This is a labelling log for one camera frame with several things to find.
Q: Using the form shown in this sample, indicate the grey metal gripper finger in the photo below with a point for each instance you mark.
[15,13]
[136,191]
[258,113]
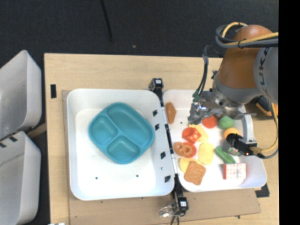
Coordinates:
[191,117]
[200,117]

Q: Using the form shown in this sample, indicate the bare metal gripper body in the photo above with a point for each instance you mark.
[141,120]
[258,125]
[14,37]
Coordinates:
[218,105]

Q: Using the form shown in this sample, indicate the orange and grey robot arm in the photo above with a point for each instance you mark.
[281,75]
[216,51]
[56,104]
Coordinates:
[236,69]

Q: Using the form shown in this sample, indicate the red tomato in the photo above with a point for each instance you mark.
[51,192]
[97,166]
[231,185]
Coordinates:
[209,122]

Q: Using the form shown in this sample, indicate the yellow cheese piece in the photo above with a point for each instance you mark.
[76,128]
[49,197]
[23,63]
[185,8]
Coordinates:
[203,131]

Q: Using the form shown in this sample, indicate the green ball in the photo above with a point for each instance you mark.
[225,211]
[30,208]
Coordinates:
[226,122]

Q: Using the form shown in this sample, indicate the orange ball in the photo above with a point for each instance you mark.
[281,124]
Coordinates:
[230,131]

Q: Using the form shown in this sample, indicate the red round slice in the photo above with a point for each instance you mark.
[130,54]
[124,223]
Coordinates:
[193,149]

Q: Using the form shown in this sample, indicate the orange pretzel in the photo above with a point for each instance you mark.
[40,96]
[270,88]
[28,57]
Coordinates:
[180,148]

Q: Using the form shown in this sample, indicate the green pea pod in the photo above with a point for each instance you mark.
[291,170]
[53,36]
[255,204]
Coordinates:
[225,156]

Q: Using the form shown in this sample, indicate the thin black and white rod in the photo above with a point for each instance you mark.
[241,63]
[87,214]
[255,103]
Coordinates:
[174,159]

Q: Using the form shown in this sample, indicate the green and white packet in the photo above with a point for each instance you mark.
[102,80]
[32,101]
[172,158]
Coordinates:
[233,151]

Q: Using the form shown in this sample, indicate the yellow round slice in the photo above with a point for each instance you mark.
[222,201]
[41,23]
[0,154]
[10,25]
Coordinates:
[184,164]

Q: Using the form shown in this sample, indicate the orange toast slice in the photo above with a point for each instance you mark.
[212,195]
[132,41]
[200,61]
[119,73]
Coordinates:
[195,173]

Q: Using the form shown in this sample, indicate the red and white carton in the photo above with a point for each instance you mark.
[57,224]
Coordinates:
[234,171]

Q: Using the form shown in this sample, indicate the white plastic tray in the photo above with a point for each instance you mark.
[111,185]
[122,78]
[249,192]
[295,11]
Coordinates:
[211,182]
[122,182]

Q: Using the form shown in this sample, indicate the blue divided plate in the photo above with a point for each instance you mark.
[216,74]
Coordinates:
[122,132]

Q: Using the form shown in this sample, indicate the black cylinder on white bracket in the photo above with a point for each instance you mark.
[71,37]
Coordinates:
[239,143]

